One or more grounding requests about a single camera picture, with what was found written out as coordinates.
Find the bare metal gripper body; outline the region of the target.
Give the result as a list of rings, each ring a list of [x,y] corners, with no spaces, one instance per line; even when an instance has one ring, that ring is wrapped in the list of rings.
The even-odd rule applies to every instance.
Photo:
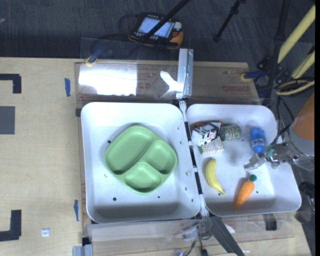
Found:
[[[265,158],[271,167],[278,167],[280,164],[294,163],[294,146],[289,142],[271,143],[265,149]]]

